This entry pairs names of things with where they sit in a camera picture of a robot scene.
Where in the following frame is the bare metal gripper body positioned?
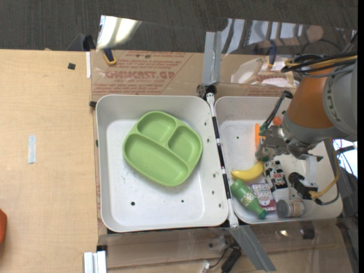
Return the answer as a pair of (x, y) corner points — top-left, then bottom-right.
(257, 125), (324, 162)

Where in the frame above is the orange carrot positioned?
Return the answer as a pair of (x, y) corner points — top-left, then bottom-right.
(254, 123), (262, 150)

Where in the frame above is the white plastic tray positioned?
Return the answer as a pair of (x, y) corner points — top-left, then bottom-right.
(213, 96), (344, 225)
(95, 94), (230, 233)

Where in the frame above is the yellow banana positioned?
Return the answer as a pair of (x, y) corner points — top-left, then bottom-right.
(230, 160), (265, 181)

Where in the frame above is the black and white cow carton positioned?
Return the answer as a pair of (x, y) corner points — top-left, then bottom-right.
(263, 160), (291, 203)

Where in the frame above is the pink printed packet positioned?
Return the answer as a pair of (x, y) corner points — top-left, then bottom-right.
(250, 183), (277, 212)

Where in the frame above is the green plastic bottle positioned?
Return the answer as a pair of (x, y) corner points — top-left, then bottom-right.
(229, 179), (268, 220)

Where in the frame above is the thin black and white rod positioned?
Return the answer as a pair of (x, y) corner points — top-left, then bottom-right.
(205, 93), (239, 229)

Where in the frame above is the small grey-lidded can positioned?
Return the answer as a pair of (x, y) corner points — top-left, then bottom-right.
(275, 198), (306, 219)

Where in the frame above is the green divided plate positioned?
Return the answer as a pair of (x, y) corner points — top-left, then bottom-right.
(122, 110), (204, 187)

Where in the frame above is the brown cardboard board red print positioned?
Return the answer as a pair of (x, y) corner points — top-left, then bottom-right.
(90, 49), (346, 269)

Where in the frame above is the black cylinder on white bracket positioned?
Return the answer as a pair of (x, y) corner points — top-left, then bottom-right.
(288, 154), (319, 201)

